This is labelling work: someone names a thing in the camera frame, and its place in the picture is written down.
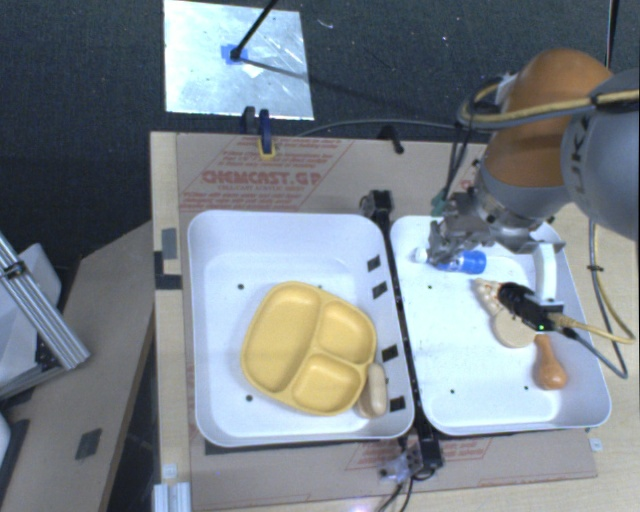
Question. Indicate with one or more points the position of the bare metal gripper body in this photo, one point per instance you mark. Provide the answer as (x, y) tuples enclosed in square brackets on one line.
[(472, 220)]

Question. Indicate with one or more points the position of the beige round biscuit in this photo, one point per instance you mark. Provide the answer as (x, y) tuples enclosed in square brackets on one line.
[(510, 332)]

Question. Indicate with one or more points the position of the yellow divided plate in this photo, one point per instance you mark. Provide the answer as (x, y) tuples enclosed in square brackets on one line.
[(300, 345)]

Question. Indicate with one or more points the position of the orange toy drumstick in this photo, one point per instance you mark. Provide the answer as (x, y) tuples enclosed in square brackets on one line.
[(549, 370)]

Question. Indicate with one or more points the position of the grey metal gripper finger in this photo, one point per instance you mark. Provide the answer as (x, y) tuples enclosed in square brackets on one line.
[(455, 251), (436, 242)]

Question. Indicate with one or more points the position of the black cylinder on white bracket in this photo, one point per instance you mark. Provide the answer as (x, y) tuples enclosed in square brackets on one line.
[(525, 305)]

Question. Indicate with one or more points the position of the brown cardboard board red print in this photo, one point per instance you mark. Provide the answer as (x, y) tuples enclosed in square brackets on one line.
[(280, 170)]

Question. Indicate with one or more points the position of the beige toy bread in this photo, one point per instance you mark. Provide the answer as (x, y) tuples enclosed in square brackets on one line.
[(374, 392)]

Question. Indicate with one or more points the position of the clear bottle with blue label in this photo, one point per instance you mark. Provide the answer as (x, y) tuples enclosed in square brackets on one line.
[(472, 261)]

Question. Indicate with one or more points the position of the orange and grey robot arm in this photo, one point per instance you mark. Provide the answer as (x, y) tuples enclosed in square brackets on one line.
[(545, 125)]

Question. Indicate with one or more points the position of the cream toy pizza slice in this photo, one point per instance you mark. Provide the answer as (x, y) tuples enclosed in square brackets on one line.
[(487, 295)]

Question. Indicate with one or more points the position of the white plastic tray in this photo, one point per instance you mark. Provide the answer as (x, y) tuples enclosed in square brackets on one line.
[(460, 360), (225, 350)]

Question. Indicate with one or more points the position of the thin black rod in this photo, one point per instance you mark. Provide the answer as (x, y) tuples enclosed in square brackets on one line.
[(402, 320)]

